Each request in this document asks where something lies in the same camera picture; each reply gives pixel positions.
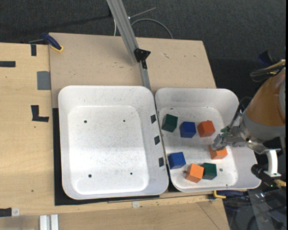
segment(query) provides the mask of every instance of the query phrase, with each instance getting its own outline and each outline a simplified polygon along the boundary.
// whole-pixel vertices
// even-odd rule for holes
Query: white tray
[[[155,101],[147,88],[68,86],[59,93],[59,115],[62,185],[69,197],[158,195],[167,189],[162,141],[155,144],[158,120],[151,119]]]
[[[166,114],[178,117],[177,128],[173,133],[161,130],[167,156],[174,152],[183,152],[186,165],[170,170],[173,185],[182,192],[199,192],[222,189],[256,188],[260,180],[251,167],[256,164],[254,152],[248,147],[232,148],[227,146],[228,155],[221,160],[212,160],[208,150],[218,132],[229,125],[238,107],[236,95],[225,89],[177,89],[163,88],[156,93],[156,106],[159,123]],[[211,137],[181,138],[179,126],[184,121],[195,122],[196,127],[202,121],[211,120],[216,132]],[[185,179],[184,171],[191,163],[198,165],[216,164],[217,177],[213,180],[202,179],[198,183]]]

